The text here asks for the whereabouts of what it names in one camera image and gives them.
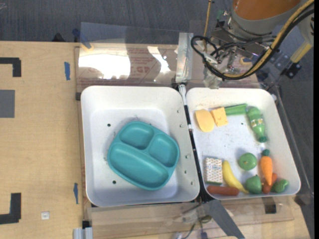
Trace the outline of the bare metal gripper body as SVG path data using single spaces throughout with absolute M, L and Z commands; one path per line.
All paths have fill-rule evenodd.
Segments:
M 211 41 L 217 46 L 217 59 L 234 58 L 237 55 L 252 59 L 261 55 L 272 41 L 272 32 L 257 33 L 237 25 L 216 25 Z

